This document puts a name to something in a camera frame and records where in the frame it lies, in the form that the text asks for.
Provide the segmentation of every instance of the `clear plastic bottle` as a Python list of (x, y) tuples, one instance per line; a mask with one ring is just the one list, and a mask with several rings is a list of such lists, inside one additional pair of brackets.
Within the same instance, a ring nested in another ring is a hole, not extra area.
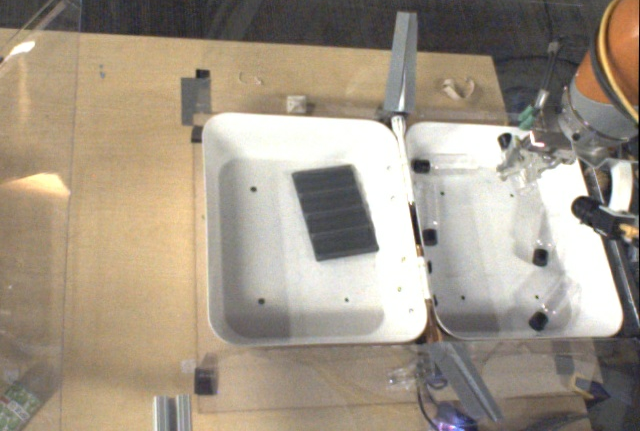
[(529, 319), (529, 326), (541, 332), (551, 326), (555, 329), (566, 326), (572, 311), (579, 308), (580, 285), (568, 277), (562, 277), (552, 285), (542, 298), (540, 308)]
[(31, 367), (0, 395), (0, 430), (24, 429), (59, 387), (59, 376), (47, 363)]

